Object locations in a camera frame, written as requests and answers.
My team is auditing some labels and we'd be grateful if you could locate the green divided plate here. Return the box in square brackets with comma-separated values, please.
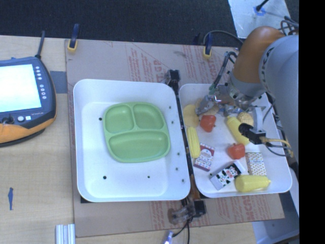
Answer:
[102, 102, 171, 164]

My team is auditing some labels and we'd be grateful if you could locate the white plastic tray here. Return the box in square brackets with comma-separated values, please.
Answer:
[178, 83, 293, 199]
[73, 79, 191, 203]

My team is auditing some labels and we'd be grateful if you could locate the black block with thin wires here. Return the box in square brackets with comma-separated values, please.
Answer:
[187, 199, 207, 218]
[164, 69, 181, 86]

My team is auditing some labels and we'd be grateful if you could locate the yellow corn cob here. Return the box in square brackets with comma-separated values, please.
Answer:
[186, 126, 202, 159]

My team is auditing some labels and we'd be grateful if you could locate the thin black and white rod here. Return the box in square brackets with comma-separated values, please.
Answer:
[171, 81, 197, 201]

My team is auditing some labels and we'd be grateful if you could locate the cow print milk carton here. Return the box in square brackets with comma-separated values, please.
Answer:
[209, 160, 246, 191]

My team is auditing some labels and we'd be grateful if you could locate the short yellow corn piece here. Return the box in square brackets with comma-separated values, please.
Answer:
[237, 111, 254, 127]

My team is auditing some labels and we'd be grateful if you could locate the yellow mustard bottle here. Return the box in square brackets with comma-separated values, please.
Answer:
[234, 174, 272, 194]
[225, 115, 251, 146]

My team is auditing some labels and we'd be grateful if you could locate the brown cardboard board, red print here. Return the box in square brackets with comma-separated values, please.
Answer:
[64, 39, 285, 238]

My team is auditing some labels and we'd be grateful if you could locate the red and white carton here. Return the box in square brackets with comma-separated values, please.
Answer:
[193, 142, 216, 172]

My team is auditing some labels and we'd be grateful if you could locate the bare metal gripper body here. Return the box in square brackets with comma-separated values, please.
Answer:
[212, 83, 264, 109]

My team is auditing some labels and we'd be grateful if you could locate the orange bell pepper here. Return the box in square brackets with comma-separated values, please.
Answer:
[227, 142, 246, 160]
[199, 114, 217, 133]

